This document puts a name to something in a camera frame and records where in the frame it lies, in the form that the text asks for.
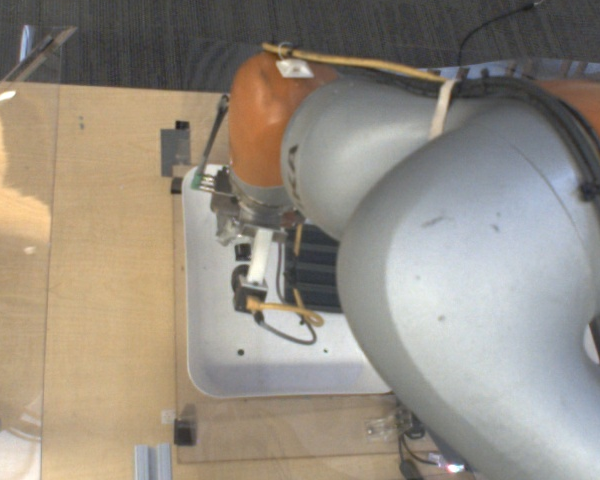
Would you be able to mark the black cylinder on white bracket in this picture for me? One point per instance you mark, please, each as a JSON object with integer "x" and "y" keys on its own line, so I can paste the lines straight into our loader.
{"x": 259, "y": 260}

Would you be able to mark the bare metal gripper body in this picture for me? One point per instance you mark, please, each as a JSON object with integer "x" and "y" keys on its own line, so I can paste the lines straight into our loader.
{"x": 230, "y": 213}

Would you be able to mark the white plastic tray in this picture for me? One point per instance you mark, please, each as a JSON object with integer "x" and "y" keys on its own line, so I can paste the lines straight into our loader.
{"x": 215, "y": 348}

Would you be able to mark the black ribbed block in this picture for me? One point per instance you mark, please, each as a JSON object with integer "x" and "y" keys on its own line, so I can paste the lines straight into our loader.
{"x": 317, "y": 273}

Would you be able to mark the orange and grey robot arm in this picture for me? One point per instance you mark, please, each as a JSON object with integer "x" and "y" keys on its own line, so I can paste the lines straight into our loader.
{"x": 455, "y": 248}

